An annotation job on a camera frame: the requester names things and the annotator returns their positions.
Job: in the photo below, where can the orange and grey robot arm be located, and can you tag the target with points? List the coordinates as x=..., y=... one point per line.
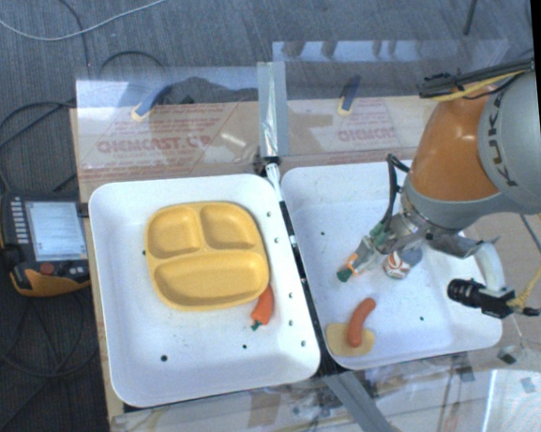
x=454, y=166

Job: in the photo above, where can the orange sausage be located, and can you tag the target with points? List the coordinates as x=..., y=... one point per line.
x=360, y=320

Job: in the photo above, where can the large orange carrot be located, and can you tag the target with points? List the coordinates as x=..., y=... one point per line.
x=264, y=307

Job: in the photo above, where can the white plastic tray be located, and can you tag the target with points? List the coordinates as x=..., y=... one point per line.
x=193, y=349
x=402, y=321

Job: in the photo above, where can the brown cardboard board red print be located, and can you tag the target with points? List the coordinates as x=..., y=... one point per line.
x=175, y=143

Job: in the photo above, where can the yellow bread slice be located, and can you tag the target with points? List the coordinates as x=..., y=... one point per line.
x=339, y=341

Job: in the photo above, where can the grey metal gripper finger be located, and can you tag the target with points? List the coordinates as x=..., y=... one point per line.
x=364, y=249
x=372, y=261

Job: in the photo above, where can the yellow divided plate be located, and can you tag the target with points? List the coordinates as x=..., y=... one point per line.
x=209, y=272

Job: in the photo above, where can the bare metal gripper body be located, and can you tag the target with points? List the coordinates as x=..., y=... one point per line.
x=406, y=233

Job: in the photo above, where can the black cylinder on white bracket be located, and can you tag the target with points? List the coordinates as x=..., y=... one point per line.
x=475, y=293

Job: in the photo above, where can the red and white can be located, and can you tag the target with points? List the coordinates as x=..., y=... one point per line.
x=396, y=266

